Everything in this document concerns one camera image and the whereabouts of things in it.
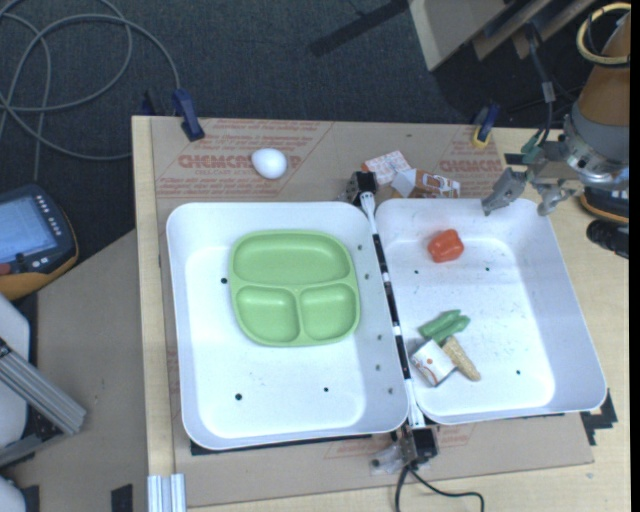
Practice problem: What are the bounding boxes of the white can with orange print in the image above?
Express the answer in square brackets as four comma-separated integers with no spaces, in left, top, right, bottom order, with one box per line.
[409,338,458,388]

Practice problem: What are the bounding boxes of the white egg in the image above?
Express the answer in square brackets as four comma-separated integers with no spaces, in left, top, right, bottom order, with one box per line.
[250,147,289,180]

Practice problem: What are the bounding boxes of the orange and white carton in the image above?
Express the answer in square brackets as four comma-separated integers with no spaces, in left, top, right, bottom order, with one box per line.
[390,167,462,200]

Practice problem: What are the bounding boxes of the orange and white packet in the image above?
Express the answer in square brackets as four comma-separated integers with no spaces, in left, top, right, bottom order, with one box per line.
[363,149,413,186]

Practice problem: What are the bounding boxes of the green pea pods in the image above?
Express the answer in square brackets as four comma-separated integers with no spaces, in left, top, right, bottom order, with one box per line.
[418,308,472,344]

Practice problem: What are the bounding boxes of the green divided plate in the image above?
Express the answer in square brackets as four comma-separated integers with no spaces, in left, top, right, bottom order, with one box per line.
[227,229,362,348]

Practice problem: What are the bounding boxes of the orange bell pepper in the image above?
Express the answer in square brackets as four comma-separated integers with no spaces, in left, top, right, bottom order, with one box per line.
[426,228,466,264]

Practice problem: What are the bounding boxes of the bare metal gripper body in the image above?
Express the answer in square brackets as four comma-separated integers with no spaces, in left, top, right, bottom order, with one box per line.
[528,135,631,193]

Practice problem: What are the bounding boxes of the thin black and white rod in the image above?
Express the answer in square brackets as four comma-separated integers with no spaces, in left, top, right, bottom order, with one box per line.
[359,191,427,429]

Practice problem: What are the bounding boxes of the white plastic tray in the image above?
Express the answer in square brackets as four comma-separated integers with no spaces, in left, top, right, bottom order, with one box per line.
[165,200,412,452]
[373,196,609,427]

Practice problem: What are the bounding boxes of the brown cardboard board red print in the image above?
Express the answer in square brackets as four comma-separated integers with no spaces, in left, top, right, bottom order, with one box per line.
[149,116,597,509]

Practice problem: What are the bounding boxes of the yellow corn cob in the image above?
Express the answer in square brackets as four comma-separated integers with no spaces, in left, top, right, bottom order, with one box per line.
[441,335,483,383]

